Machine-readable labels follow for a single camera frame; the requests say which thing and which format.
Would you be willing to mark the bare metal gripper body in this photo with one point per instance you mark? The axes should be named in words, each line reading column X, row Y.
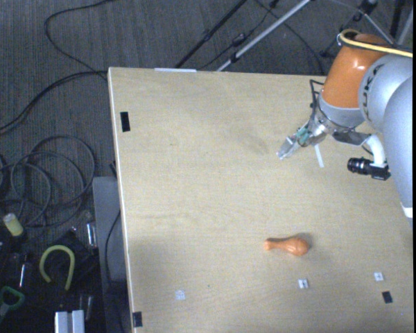
column 320, row 130

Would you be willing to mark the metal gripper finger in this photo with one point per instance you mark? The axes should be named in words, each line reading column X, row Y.
column 319, row 156
column 287, row 148

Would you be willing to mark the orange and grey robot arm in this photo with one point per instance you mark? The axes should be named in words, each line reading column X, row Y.
column 343, row 78

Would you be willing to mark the pale wood board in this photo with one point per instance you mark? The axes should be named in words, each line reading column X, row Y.
column 211, row 186

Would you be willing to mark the orange toy chicken drumstick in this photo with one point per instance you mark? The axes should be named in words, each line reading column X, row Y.
column 293, row 246

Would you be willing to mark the silver tripod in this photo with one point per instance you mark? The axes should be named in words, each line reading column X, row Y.
column 281, row 21

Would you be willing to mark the black stand pole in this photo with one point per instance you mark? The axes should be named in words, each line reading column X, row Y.
column 222, row 21

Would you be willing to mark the yellow-green curved tube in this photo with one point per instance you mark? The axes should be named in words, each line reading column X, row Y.
column 70, row 260

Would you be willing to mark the pale yellow cylinder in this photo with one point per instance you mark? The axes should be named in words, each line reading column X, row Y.
column 13, row 224

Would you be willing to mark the black cylinder on white bracket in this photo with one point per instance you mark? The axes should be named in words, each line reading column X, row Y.
column 362, row 166

